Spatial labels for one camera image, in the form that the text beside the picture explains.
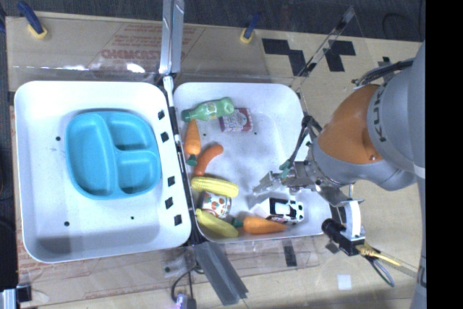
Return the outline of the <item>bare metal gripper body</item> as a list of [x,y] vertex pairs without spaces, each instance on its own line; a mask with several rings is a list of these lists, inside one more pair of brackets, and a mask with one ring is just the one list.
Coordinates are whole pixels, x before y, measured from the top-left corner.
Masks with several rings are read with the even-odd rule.
[[283,186],[291,192],[300,190],[317,190],[327,183],[323,172],[314,161],[295,161],[289,173],[283,180]]

